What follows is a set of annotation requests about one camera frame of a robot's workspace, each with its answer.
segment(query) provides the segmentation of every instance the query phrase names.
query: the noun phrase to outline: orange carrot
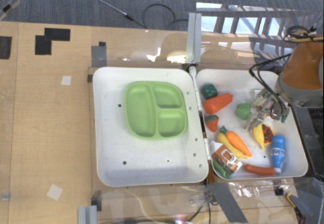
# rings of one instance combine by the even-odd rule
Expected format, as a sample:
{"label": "orange carrot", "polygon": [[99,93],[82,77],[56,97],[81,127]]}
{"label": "orange carrot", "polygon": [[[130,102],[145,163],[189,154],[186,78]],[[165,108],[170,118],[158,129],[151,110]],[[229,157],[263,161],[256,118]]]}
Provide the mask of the orange carrot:
{"label": "orange carrot", "polygon": [[227,140],[232,144],[233,147],[237,148],[240,150],[242,153],[245,155],[251,157],[252,154],[247,148],[247,146],[244,144],[244,142],[240,139],[240,137],[233,131],[227,131],[227,129],[223,126],[219,130],[223,134],[225,134]]}
{"label": "orange carrot", "polygon": [[214,114],[230,104],[233,100],[233,95],[224,93],[212,98],[209,98],[204,102],[204,109],[208,114]]}

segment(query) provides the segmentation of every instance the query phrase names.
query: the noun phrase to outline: wooden surface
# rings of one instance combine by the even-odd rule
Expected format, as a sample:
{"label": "wooden surface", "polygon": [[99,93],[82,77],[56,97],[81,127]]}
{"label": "wooden surface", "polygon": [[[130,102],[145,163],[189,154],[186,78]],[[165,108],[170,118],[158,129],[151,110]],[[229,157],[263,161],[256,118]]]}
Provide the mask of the wooden surface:
{"label": "wooden surface", "polygon": [[[190,208],[188,194],[197,192],[190,191],[190,188],[111,189],[96,183],[98,177],[95,169],[92,169],[91,160],[90,93],[87,82],[91,46],[97,46],[99,42],[107,43],[107,63],[110,66],[181,67],[166,60],[184,54],[186,33],[29,23],[17,25],[10,22],[3,22],[0,26],[0,35],[8,31],[17,39],[19,34],[18,56],[12,52],[10,60],[0,60],[0,72],[6,75],[0,77],[0,86],[8,85],[0,91],[8,89],[11,92],[10,98],[6,98],[10,113],[0,114],[1,122],[6,123],[0,126],[6,130],[8,139],[0,136],[0,170],[6,173],[0,176],[4,176],[0,179],[0,187],[2,190],[9,187],[10,178],[11,192],[9,207],[8,203],[0,204],[1,223],[77,223],[77,208],[89,206],[96,189],[101,192],[103,206],[106,207],[105,212],[98,215],[105,221],[145,214],[165,216],[167,212],[177,210],[183,214],[194,212],[194,208]],[[35,55],[35,35],[44,35],[45,27],[69,28],[71,40],[53,42],[51,56]],[[215,45],[223,39],[210,44],[212,36],[206,36],[205,42],[209,42],[206,52],[209,55],[210,52],[223,50],[218,50]],[[155,63],[148,61],[147,55],[156,56]],[[246,57],[245,62],[235,60],[231,66],[246,67],[245,63],[252,63],[251,53],[247,52]],[[208,56],[208,59],[213,62],[212,56]],[[229,63],[231,60],[226,58],[224,61]],[[219,68],[224,65],[218,61],[214,66]],[[71,76],[70,86],[61,85],[63,76]],[[52,184],[63,190],[57,201],[47,196]],[[293,209],[283,197],[275,197],[273,191],[258,199],[261,202],[252,203],[249,198],[239,200],[251,223],[260,223],[263,216],[267,221],[261,223],[269,220],[293,223],[296,220]],[[212,211],[213,219],[227,223],[219,206]],[[277,216],[280,221],[276,217],[269,219],[271,215]],[[199,216],[202,219],[197,217],[195,223],[206,223],[206,216],[206,213],[202,213]]]}

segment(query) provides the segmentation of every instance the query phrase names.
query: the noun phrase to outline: red strawberry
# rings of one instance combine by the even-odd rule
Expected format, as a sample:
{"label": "red strawberry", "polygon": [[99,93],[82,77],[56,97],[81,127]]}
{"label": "red strawberry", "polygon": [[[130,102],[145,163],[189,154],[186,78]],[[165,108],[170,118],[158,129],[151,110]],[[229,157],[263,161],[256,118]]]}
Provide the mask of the red strawberry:
{"label": "red strawberry", "polygon": [[218,117],[216,115],[210,115],[205,118],[205,125],[211,131],[216,132],[217,130]]}

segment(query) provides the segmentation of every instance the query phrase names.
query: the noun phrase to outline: wooden table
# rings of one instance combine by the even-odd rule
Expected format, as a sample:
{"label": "wooden table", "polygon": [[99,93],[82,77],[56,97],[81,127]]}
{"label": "wooden table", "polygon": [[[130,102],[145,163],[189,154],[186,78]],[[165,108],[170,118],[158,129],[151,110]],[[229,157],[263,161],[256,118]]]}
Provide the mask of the wooden table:
{"label": "wooden table", "polygon": [[[70,41],[53,41],[52,55],[35,55],[35,36],[44,35],[45,27],[70,29]],[[0,60],[0,193],[11,195],[9,201],[0,201],[0,223],[77,223],[77,208],[90,205],[97,179],[90,149],[87,77],[91,46],[106,42],[110,66],[179,68],[180,64],[167,60],[185,54],[186,33],[0,22],[0,35],[13,38],[10,59]],[[249,42],[249,38],[203,34],[201,68],[246,69],[253,64],[252,52],[226,52],[219,42],[229,47]],[[147,55],[155,56],[155,62]],[[71,77],[70,85],[62,85],[64,76]],[[286,181],[293,189],[293,181]],[[47,196],[53,184],[62,189],[58,200]],[[126,192],[133,195],[125,196],[125,189],[103,187],[103,207],[108,208],[98,212],[100,223],[110,223],[108,219],[121,214],[149,213],[158,218],[170,208],[195,212],[188,203],[192,193],[181,186],[129,188]],[[296,223],[293,208],[273,191],[241,197],[239,205],[250,223]],[[212,207],[212,223],[216,221],[227,223],[219,206]],[[204,208],[195,223],[207,222]]]}

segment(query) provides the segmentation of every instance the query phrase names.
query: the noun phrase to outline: green plate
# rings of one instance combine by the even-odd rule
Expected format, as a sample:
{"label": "green plate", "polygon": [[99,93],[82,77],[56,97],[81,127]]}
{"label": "green plate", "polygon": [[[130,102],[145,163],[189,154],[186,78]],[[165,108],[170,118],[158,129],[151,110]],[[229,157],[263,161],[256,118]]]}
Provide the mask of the green plate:
{"label": "green plate", "polygon": [[163,82],[135,82],[125,95],[128,129],[137,137],[163,139],[182,135],[187,113],[181,91]]}

